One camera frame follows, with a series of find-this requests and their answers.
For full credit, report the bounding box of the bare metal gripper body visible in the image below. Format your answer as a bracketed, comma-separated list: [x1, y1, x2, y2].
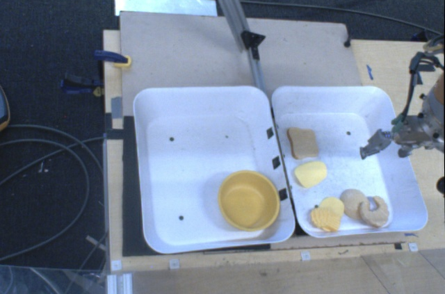
[390, 113, 445, 152]

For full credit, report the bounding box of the white plastic tray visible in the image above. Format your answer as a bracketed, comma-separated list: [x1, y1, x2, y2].
[133, 85, 297, 255]
[270, 85, 429, 239]

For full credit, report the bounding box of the round beige biscuit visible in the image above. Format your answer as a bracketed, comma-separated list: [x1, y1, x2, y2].
[339, 188, 368, 221]

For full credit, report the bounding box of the smooth yellow chip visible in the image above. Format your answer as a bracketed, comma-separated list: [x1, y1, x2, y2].
[293, 161, 328, 190]

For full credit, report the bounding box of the brown bread slice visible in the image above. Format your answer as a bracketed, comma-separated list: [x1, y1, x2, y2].
[286, 126, 320, 161]

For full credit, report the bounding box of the round yellow chip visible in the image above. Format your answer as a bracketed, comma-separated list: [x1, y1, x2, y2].
[318, 196, 346, 218]

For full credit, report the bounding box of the ridged yellow chip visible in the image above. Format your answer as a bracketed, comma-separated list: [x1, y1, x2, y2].
[309, 206, 341, 233]

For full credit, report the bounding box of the thin black and white rod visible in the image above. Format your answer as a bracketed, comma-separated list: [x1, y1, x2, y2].
[269, 101, 297, 221]

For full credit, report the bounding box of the yellow bowl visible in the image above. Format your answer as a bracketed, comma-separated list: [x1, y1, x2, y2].
[217, 170, 282, 232]

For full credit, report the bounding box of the pale wood board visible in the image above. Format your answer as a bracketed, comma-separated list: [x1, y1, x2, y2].
[119, 10, 364, 120]

